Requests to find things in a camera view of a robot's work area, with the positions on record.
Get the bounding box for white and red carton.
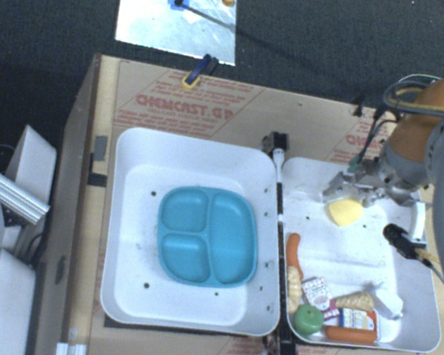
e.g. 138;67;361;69
297;273;337;314

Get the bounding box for small red and white packet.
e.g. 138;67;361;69
320;305;343;329

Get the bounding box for orange and white packet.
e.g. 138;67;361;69
336;305;386;341

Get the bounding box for black cylinder on white bracket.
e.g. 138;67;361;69
379;196;434;263

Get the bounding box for blue divided plate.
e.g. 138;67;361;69
148;179;269;296

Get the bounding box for green doughnut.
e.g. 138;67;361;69
291;302;328;338

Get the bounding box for orange carrot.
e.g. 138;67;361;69
323;323;379;349

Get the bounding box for pale yellow corn cob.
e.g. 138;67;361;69
280;264;308;316

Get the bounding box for thin black and white rod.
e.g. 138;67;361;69
243;147;324;352

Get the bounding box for white plastic tray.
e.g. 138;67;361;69
88;123;307;348
255;153;444;355

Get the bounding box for brown cardboard board red print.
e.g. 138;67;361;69
72;59;444;355

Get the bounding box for beige ice cream cone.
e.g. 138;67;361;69
330;286;378;316

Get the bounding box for silver metal sheet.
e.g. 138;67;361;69
111;0;247;68

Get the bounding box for pale yellow chip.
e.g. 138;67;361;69
325;195;367;231

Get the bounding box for white plastic bottle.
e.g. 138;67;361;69
358;279;409;322

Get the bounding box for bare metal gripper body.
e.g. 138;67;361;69
345;154;426;209

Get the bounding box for orange sausage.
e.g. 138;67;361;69
281;230;311;279

